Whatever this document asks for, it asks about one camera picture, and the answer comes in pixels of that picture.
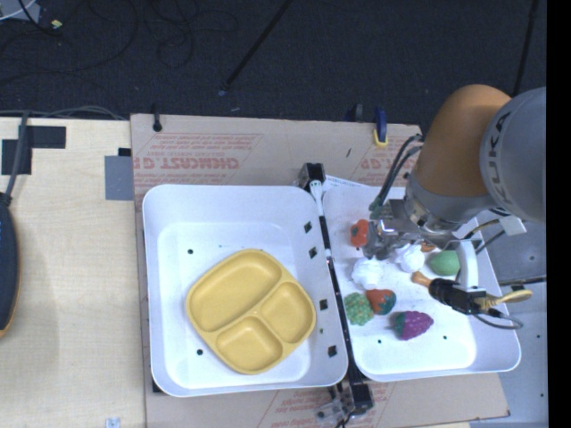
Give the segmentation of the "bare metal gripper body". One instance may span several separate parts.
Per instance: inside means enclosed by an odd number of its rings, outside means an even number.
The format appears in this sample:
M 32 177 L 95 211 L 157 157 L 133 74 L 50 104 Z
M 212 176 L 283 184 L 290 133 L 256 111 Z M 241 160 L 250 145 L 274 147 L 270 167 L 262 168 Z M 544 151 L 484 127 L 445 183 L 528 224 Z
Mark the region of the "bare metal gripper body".
M 390 199 L 377 208 L 377 213 L 379 244 L 385 237 L 398 237 L 400 248 L 426 242 L 443 250 L 456 240 L 456 231 L 465 223 L 465 211 L 455 198 L 437 198 L 428 205 L 412 197 Z

